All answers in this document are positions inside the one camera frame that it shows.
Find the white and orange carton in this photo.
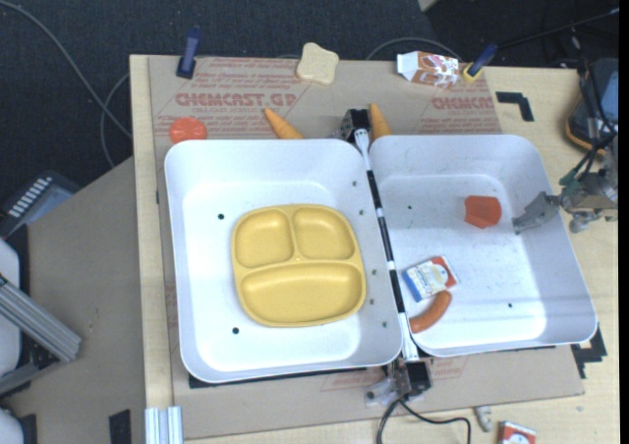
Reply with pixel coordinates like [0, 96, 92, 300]
[396, 50, 461, 90]

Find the orange sausage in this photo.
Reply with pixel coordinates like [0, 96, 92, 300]
[408, 290, 453, 335]

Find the red and white carton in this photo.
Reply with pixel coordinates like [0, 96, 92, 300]
[496, 419, 538, 444]

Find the white plastic tray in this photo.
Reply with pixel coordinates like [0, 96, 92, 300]
[163, 138, 405, 383]
[367, 134, 600, 359]

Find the orange wedge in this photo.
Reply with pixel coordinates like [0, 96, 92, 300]
[463, 194, 503, 229]

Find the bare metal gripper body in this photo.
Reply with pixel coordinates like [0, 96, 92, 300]
[559, 156, 619, 212]

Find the black block with thin wires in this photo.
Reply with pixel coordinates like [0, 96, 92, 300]
[385, 357, 434, 402]
[337, 107, 372, 141]

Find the blue and white packet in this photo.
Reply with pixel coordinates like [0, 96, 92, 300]
[403, 254, 461, 304]

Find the round orange slice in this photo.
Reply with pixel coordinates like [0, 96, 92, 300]
[168, 116, 208, 145]

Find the yellow divided plate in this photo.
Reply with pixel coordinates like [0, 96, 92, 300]
[229, 203, 369, 329]

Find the small white plastic piece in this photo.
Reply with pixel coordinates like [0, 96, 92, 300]
[473, 405, 493, 433]

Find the thin black and white rod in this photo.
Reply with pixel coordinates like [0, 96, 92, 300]
[354, 128, 420, 361]

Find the orange carrot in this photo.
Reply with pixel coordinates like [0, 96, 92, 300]
[263, 107, 305, 140]
[368, 102, 393, 139]

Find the beige bread slice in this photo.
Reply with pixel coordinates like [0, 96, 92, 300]
[295, 41, 341, 87]

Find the brown cardboard board red print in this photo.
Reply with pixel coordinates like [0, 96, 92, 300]
[146, 54, 587, 441]

